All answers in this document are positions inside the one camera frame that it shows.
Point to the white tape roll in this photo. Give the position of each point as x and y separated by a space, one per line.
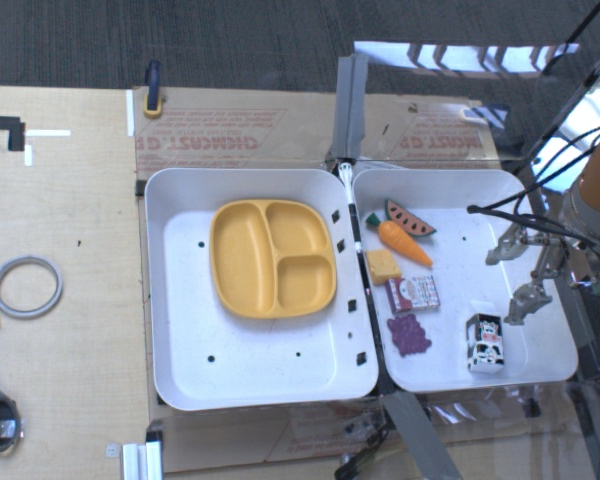
27 313

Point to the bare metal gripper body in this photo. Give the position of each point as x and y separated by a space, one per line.
550 248

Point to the orange carrot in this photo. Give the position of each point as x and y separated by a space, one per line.
400 240

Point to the cow print milk carton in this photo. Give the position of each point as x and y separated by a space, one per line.
486 345

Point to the brown cardboard board red print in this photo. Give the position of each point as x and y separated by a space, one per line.
220 140

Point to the yellow divided plate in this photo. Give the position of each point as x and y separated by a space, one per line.
245 258

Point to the yellow cheese block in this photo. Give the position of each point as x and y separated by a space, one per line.
382 267

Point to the toy watermelon slice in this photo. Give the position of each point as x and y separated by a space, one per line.
410 220

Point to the purple grapes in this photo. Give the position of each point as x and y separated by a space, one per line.
407 337

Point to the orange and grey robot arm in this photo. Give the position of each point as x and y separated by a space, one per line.
596 188

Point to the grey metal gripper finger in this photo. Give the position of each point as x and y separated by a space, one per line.
502 250
527 300

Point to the red and white packet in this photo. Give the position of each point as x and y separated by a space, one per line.
412 294

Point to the white plastic tray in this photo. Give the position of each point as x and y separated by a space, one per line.
260 358
460 288

